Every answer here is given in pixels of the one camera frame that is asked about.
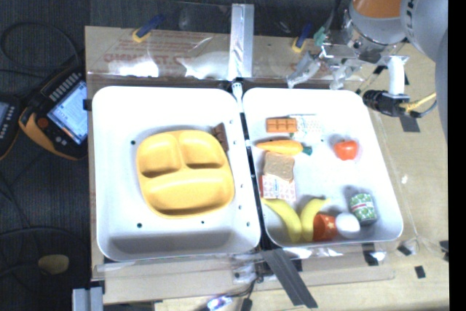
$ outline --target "egg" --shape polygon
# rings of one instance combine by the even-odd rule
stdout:
[[[358,218],[351,213],[340,213],[337,215],[335,225],[338,233],[349,239],[356,238],[361,229]]]

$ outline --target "yellow tray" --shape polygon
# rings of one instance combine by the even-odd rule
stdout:
[[[165,218],[186,218],[227,206],[234,181],[218,140],[201,130],[159,133],[144,139],[136,157],[147,205]]]

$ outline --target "tomato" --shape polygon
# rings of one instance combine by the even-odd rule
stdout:
[[[353,160],[358,154],[358,143],[354,140],[339,141],[333,145],[336,156],[341,160]]]

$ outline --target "wooden surface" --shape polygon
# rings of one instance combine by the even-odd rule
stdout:
[[[434,90],[435,64],[409,44],[398,54],[410,56],[405,66],[410,85],[406,86],[405,93],[410,95],[412,101],[430,94]],[[97,90],[96,82],[88,80],[89,92]],[[378,90],[386,90],[387,87],[387,71],[383,71],[370,86],[371,89]],[[449,239],[448,159],[438,111],[435,109],[418,121],[418,133],[404,132],[397,118],[373,111],[371,118],[403,211],[406,228],[403,236],[409,240],[409,245],[413,245],[414,253],[405,256],[400,251],[390,251],[384,264],[378,268],[363,264],[348,266],[346,271],[333,270],[330,267],[327,270],[316,270],[311,267],[306,274],[309,276],[306,284],[309,285],[319,310],[324,311],[447,310],[449,263],[443,257],[439,242]],[[91,139],[92,130],[92,264],[98,266],[103,263],[103,255],[98,250],[95,239],[95,185]],[[232,285],[232,271],[222,260],[217,265],[212,265],[216,270],[211,271],[203,271],[203,263],[191,265],[193,267],[189,268],[188,273],[182,273],[183,267],[176,264],[165,266],[159,274],[152,273],[150,267],[134,267],[121,276],[118,272],[107,272],[103,300],[105,304],[162,300],[154,303],[154,308],[158,311],[198,310],[215,294],[225,291],[237,293],[245,288],[241,284]],[[425,277],[418,278],[416,267],[422,267]],[[258,284],[251,299],[255,311],[304,309],[293,306],[277,281]],[[240,299],[235,298],[234,303],[222,310],[239,309]]]

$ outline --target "multimeter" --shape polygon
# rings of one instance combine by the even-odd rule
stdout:
[[[24,133],[48,151],[69,160],[87,155],[87,86],[81,65],[68,67],[29,101],[19,118]]]
[[[19,98],[0,94],[0,160],[7,155],[15,142],[21,109]]]

